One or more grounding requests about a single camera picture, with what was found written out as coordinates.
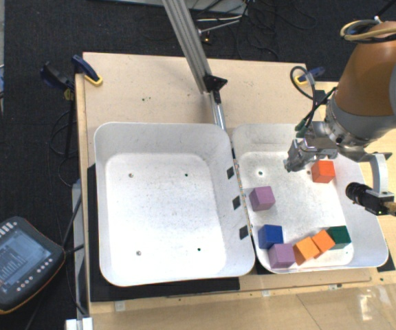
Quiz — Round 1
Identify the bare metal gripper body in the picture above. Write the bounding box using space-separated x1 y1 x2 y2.
302 120 369 161

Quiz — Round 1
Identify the orange cube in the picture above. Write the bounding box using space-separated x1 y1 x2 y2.
292 236 321 267
310 159 337 184
311 229 337 254

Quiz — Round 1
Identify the white plastic tray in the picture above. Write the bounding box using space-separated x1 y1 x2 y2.
93 121 256 287
231 123 390 275

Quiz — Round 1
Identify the purple cube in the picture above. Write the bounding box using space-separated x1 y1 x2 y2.
267 243 296 270
248 186 276 212

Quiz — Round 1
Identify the blue cube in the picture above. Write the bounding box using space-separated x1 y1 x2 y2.
257 223 285 250

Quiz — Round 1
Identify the green cube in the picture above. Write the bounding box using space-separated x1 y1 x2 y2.
326 225 353 251

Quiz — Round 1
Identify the pale wood board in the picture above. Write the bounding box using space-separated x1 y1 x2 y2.
82 52 374 315

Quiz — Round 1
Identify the black cylinder on white bracket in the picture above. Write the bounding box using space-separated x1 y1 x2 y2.
344 152 396 217

